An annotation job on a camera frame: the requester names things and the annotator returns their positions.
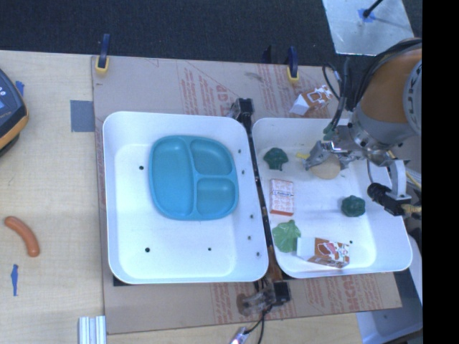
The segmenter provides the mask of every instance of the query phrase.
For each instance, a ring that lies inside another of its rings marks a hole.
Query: cardboard
[[[95,140],[102,246],[103,295],[108,334],[253,322],[237,297],[253,295],[253,283],[125,285],[108,266],[102,125],[111,113],[132,110],[188,115],[226,115],[239,97],[252,98],[252,121],[299,117],[290,113],[303,92],[320,87],[320,67],[299,67],[291,83],[285,65],[111,57],[108,71],[95,71],[92,58]],[[330,118],[337,101],[308,117]],[[334,315],[400,307],[392,273],[288,279],[291,301],[275,307],[267,320]]]

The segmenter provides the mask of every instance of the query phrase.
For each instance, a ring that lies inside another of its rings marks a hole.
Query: divided blue plate
[[[157,140],[150,152],[148,177],[155,206],[172,219],[220,219],[237,205],[233,157],[210,138],[172,135]]]

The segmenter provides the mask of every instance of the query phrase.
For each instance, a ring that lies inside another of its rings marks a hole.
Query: table surface
[[[95,136],[70,127],[70,101],[93,100],[90,59],[0,51],[0,69],[24,84],[30,113],[19,141],[0,158],[0,217],[25,221],[41,249],[38,257],[29,257],[19,235],[1,224],[3,343],[77,343],[78,318],[104,315]],[[107,343],[227,343],[239,326],[109,335]],[[247,344],[257,342],[258,330]],[[262,340],[335,342],[361,342],[355,314],[268,321]]]

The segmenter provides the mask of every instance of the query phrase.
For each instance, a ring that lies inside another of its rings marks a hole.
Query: orange sausage
[[[36,257],[40,253],[37,238],[34,232],[19,218],[8,216],[5,218],[5,226],[11,228],[22,237],[26,244],[27,253],[31,257]]]

